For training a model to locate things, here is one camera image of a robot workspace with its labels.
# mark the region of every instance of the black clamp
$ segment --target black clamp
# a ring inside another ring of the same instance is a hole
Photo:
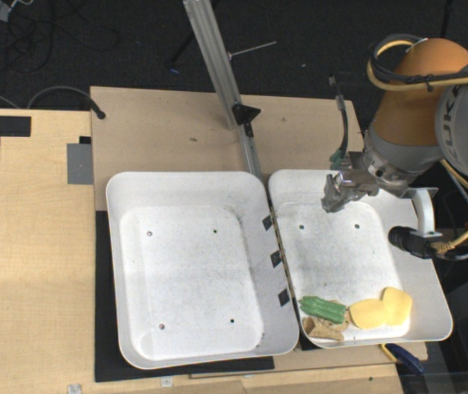
[[[252,131],[252,125],[250,124],[258,114],[261,112],[261,109],[247,107],[242,103],[235,103],[232,107],[232,113],[236,119],[238,126],[243,125],[245,127],[245,134],[248,137],[254,137],[254,132]]]

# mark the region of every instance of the empty white tray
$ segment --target empty white tray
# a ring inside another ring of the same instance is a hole
[[[279,355],[299,329],[263,184],[123,172],[107,186],[119,346],[140,369]]]
[[[360,330],[351,325],[344,341],[310,340],[327,348],[449,337],[452,316],[433,262],[388,242],[392,227],[417,228],[412,202],[381,190],[326,213],[321,199],[329,173],[335,172],[283,170],[268,184],[296,298],[320,296],[351,305],[380,299],[385,287],[394,286],[411,295],[413,308],[401,326]]]

